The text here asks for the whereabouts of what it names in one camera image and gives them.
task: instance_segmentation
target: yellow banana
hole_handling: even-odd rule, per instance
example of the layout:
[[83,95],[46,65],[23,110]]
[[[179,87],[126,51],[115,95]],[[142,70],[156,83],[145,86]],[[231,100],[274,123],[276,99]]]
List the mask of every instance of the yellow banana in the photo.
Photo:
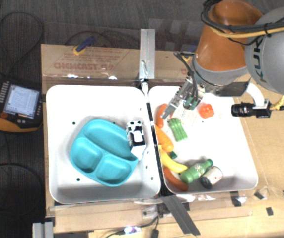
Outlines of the yellow banana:
[[174,171],[174,172],[177,172],[177,173],[180,173],[180,172],[183,172],[185,171],[186,169],[188,169],[187,166],[183,165],[183,164],[180,164],[176,161],[173,161],[171,159],[171,157],[167,154],[167,152],[165,152],[163,149],[162,149],[162,146],[159,145],[158,146],[159,150],[160,150],[160,156],[161,156],[161,162],[164,166],[166,166],[167,168],[169,168],[171,171]]

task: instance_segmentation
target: teal divided plate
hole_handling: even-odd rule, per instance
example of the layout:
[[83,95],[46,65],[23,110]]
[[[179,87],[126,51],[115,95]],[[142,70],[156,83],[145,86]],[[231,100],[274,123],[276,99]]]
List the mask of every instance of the teal divided plate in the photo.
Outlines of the teal divided plate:
[[109,187],[123,184],[139,161],[130,151],[125,129],[103,119],[93,119],[81,129],[70,160],[82,174]]

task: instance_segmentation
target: green bottle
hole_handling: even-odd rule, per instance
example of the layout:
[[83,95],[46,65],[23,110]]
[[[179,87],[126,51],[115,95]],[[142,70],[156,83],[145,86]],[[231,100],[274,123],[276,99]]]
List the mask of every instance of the green bottle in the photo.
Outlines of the green bottle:
[[207,159],[203,163],[196,163],[195,165],[191,166],[187,170],[183,171],[180,175],[182,182],[186,184],[190,184],[193,180],[196,180],[200,176],[202,176],[206,169],[213,165],[213,161],[211,159]]

